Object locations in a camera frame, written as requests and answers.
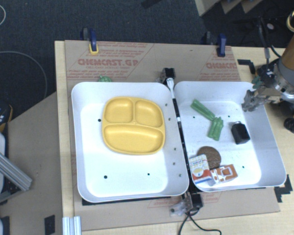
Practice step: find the white plastic tray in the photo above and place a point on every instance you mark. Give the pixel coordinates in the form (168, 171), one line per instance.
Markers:
(254, 155)
(127, 175)

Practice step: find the orange and white packet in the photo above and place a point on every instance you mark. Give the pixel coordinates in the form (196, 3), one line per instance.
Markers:
(224, 174)

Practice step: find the white and orange carton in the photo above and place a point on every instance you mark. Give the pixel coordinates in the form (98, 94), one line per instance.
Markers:
(199, 170)

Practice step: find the green toy vegetable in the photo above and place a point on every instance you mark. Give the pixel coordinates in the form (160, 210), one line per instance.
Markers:
(105, 79)

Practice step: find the brown cardboard board red print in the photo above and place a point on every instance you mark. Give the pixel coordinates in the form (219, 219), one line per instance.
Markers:
(181, 57)

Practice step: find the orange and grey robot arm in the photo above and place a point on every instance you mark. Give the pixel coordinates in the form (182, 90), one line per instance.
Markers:
(290, 67)

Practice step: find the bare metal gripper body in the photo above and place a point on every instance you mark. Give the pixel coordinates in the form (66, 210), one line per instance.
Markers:
(285, 96)

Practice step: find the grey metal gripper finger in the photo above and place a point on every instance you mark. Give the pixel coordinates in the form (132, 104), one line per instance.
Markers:
(251, 94)
(250, 106)

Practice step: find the brown round biscuit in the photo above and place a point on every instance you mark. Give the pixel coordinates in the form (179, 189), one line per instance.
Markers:
(212, 155)

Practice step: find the green asparagus bundle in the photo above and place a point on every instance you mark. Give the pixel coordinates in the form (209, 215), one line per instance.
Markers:
(203, 109)
(215, 130)

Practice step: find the black bottle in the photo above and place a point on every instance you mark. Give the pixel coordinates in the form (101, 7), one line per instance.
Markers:
(240, 133)

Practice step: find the yellow divided plate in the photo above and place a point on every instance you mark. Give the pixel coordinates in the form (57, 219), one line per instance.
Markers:
(133, 126)

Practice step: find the thin black and white rod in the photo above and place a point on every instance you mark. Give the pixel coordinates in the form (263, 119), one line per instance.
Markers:
(179, 121)

